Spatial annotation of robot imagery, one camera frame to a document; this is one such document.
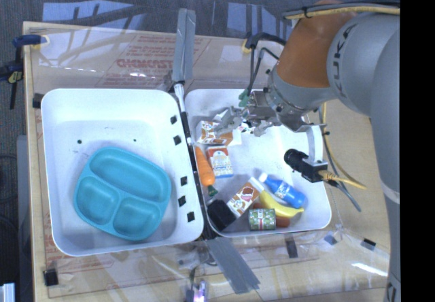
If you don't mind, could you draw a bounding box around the white and brown carton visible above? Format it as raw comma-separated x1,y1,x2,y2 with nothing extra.
225,176,265,218

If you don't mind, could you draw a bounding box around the white and orange printed carton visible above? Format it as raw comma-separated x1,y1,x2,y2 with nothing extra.
195,120,243,146

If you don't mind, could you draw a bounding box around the blue divided plate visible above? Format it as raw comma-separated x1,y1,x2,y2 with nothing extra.
73,146,173,243

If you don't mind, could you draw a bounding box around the small white black-spotted carton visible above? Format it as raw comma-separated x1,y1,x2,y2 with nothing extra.
237,121,256,135

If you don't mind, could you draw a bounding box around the black box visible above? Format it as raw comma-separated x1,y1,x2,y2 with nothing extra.
207,199,237,232

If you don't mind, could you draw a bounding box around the black cylinder on white bracket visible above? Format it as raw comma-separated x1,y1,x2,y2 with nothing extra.
283,123,330,184

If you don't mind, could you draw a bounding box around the yellow banana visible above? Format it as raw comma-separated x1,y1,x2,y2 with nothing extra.
258,190,305,220

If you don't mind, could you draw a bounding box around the orange and blue carton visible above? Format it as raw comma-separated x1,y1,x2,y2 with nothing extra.
205,145,235,180

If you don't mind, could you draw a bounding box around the blue bottle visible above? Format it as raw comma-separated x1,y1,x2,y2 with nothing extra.
258,171,307,209

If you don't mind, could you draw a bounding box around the green can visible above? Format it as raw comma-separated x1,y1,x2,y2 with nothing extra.
247,207,277,231

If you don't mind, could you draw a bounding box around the brown cardboard board, red print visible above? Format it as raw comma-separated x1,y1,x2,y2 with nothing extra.
29,27,390,299

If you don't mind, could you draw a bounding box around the orange carrot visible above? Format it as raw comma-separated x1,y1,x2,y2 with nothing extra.
194,146,219,197

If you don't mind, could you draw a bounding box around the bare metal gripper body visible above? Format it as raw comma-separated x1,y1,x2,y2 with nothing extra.
245,88,309,133

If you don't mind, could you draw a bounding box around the white plastic tray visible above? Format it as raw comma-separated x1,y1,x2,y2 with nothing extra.
183,88,333,239
40,88,205,258

